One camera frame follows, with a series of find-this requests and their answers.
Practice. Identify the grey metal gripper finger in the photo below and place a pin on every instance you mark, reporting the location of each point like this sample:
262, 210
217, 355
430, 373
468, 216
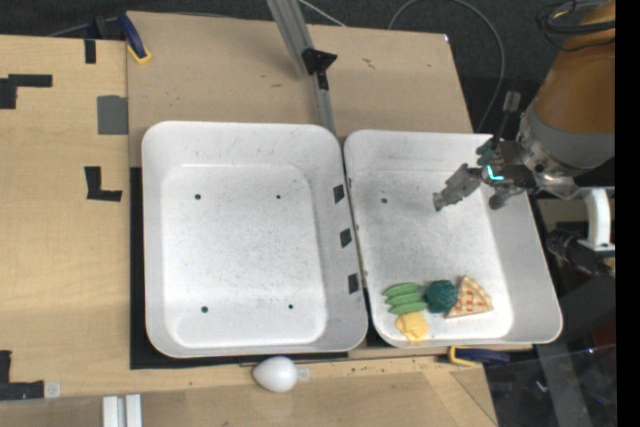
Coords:
456, 187
500, 201

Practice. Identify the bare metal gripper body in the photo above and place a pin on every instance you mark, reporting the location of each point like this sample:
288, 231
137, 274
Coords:
520, 172

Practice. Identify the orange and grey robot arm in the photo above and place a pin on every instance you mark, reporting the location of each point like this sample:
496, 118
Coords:
580, 85

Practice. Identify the white plastic tray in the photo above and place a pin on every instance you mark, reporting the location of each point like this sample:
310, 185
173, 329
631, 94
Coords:
425, 245
245, 255

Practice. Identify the pizza slice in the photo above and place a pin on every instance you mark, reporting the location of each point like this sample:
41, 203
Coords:
471, 299

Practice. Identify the thin black rod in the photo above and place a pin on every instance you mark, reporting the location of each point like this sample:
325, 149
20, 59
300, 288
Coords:
358, 235

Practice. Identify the green broccoli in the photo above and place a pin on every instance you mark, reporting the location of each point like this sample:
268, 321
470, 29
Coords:
442, 296

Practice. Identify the green pea pods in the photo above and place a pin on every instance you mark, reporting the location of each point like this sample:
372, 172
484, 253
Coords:
404, 298

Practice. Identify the brown cardboard board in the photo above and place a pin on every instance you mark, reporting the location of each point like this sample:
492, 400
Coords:
225, 70

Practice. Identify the white egg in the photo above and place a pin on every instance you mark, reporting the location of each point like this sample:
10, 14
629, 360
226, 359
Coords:
275, 374

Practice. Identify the black cylinder on white bracket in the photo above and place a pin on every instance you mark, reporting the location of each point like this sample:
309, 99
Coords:
597, 220

